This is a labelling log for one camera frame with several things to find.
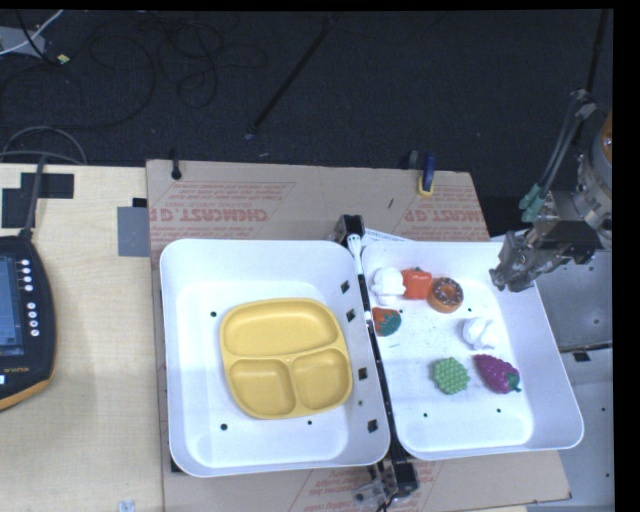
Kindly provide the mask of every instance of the screen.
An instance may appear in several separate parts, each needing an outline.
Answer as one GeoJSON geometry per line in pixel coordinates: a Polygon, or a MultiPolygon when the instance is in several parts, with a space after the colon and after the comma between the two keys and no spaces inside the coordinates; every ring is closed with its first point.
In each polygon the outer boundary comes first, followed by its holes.
{"type": "Polygon", "coordinates": [[[0,255],[0,356],[24,355],[13,257],[0,255]]]}

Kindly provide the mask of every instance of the blue clip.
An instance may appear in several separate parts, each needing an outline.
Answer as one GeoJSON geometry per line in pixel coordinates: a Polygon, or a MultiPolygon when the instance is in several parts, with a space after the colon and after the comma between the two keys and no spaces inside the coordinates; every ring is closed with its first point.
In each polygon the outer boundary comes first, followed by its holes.
{"type": "Polygon", "coordinates": [[[427,151],[424,156],[422,176],[418,179],[418,193],[421,196],[429,197],[433,194],[433,175],[435,169],[436,157],[431,151],[427,151]]]}

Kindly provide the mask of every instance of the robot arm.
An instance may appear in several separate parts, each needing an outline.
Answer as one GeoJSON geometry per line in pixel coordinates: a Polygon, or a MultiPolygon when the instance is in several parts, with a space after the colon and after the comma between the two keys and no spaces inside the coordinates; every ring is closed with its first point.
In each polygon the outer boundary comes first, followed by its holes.
{"type": "Polygon", "coordinates": [[[536,184],[521,202],[521,208],[525,209],[523,221],[532,222],[532,226],[522,235],[506,233],[500,263],[489,270],[493,284],[500,290],[505,287],[513,292],[525,290],[533,286],[540,274],[552,272],[570,260],[585,264],[596,250],[611,250],[612,111],[589,150],[580,157],[575,190],[548,190],[569,139],[584,119],[580,115],[582,111],[584,116],[587,105],[593,104],[584,104],[574,114],[577,121],[565,123],[563,132],[568,134],[561,133],[545,171],[550,179],[545,183],[543,176],[542,184],[536,184]]]}

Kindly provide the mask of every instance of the toy donut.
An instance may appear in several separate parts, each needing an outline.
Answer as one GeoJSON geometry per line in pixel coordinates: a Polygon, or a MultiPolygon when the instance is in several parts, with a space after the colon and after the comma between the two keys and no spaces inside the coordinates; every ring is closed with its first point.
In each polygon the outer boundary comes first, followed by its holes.
{"type": "Polygon", "coordinates": [[[463,299],[462,287],[450,277],[434,279],[427,295],[427,302],[440,313],[453,313],[463,299]]]}

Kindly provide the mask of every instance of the white tray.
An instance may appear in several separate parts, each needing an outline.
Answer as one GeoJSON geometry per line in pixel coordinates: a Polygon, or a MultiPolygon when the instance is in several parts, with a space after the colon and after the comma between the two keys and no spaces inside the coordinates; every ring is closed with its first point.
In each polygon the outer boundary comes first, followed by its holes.
{"type": "Polygon", "coordinates": [[[389,427],[347,249],[327,241],[183,239],[163,251],[160,277],[169,444],[182,470],[211,477],[369,465],[384,457],[389,427]],[[218,329],[235,306],[284,297],[315,299],[332,310],[349,351],[353,389],[326,412],[256,419],[228,388],[218,329]]]}
{"type": "MultiPolygon", "coordinates": [[[[376,271],[420,267],[433,277],[451,277],[463,288],[462,306],[438,313],[424,300],[399,299],[400,328],[379,337],[398,438],[425,460],[517,451],[564,449],[577,445],[583,421],[537,287],[500,292],[489,269],[499,263],[499,242],[379,241],[363,251],[369,288],[376,271]],[[496,322],[501,341],[474,350],[462,337],[466,319],[496,322]],[[522,391],[498,394],[482,382],[472,356],[487,353],[515,366],[522,391]],[[438,359],[455,357],[471,380],[455,395],[440,391],[430,375],[438,359]]],[[[376,295],[370,292],[371,306],[376,295]]]]}

